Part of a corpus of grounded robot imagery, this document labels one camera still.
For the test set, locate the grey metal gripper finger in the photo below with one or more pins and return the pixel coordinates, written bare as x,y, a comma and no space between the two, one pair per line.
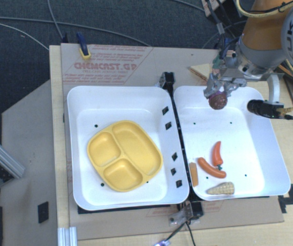
230,88
211,87

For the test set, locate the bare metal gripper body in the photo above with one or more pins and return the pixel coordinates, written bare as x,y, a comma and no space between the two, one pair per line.
234,74

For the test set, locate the dark red round toy fruit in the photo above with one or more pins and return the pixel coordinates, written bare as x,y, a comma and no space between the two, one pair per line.
217,102

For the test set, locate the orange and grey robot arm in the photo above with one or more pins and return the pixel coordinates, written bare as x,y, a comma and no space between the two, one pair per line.
266,27

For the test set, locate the pale triangular sandwich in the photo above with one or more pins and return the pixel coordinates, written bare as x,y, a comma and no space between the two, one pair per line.
202,70

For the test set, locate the white plastic tray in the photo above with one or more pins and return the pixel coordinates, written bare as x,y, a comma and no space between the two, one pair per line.
125,101
238,132

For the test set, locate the thin black rod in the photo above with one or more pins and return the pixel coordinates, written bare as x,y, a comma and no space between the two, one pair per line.
179,132

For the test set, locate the orange carrot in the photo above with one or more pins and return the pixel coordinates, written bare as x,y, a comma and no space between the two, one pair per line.
216,154

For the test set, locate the brown cardboard board red print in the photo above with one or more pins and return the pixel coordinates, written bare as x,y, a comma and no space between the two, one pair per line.
136,60

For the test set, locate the orange sausage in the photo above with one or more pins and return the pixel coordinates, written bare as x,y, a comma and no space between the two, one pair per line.
210,168

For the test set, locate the orange rectangular block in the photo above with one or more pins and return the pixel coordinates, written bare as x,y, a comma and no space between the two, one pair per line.
194,174

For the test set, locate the pale yellow corn cob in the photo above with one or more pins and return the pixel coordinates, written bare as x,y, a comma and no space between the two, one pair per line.
223,188

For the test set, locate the yellow divided plate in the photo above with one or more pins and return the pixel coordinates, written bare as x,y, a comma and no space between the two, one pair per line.
125,155

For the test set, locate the black cylinder on white bracket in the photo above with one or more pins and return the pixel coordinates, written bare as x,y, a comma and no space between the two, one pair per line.
260,107

